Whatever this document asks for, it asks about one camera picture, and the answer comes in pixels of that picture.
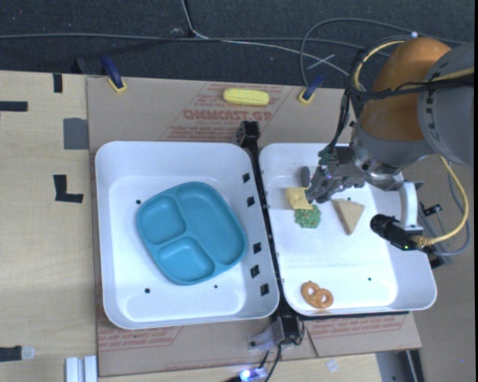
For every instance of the blue divided plate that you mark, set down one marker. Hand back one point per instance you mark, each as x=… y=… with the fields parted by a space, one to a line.
x=191 y=233

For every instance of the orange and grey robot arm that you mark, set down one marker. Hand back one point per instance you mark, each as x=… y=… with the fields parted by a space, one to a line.
x=398 y=106

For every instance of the brown cardboard board red print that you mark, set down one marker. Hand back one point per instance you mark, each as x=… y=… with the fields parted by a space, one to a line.
x=151 y=111

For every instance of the yellow cheese slice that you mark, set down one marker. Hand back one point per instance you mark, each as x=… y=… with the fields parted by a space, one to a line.
x=295 y=199

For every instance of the white plastic tray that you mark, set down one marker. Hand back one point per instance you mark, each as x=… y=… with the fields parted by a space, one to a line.
x=342 y=261
x=183 y=157

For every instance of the black cylinder on white bracket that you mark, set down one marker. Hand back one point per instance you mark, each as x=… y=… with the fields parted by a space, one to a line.
x=394 y=229

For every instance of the yellow corn cob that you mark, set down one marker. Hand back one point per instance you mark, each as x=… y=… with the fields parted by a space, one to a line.
x=245 y=96

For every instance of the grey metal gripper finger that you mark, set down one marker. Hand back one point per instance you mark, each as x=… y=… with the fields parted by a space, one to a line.
x=316 y=184
x=329 y=191

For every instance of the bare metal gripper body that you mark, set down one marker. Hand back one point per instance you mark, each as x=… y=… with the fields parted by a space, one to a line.
x=348 y=169

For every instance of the orange pretzel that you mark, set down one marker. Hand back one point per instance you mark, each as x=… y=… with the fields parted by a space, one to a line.
x=316 y=295

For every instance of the tan sandwich wedge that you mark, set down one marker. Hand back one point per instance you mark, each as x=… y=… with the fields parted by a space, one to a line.
x=348 y=213

